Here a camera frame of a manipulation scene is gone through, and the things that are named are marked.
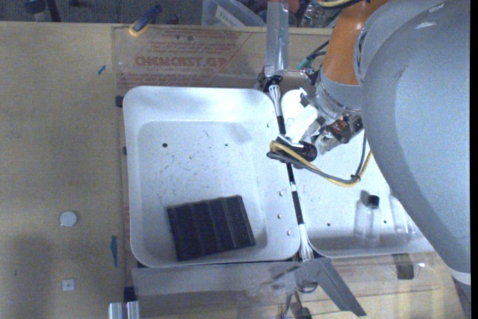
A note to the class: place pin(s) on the brown cardboard board red print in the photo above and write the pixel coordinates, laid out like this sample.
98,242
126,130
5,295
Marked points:
175,56

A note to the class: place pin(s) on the white plastic tray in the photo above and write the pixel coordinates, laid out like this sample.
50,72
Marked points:
336,205
194,160

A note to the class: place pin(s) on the clear plastic bottle black cap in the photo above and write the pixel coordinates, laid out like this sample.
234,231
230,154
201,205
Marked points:
366,220

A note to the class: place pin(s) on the black ribbed rectangular block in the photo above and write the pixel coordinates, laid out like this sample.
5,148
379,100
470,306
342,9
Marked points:
211,228

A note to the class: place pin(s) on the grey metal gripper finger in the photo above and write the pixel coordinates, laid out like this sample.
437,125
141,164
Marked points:
326,144

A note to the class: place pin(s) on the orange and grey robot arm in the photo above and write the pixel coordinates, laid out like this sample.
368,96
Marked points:
418,104

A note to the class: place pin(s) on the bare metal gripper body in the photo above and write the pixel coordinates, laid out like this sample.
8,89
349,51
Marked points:
338,123

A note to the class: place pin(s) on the black cylinder on white bracket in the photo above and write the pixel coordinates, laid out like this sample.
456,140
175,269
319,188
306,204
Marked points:
298,119

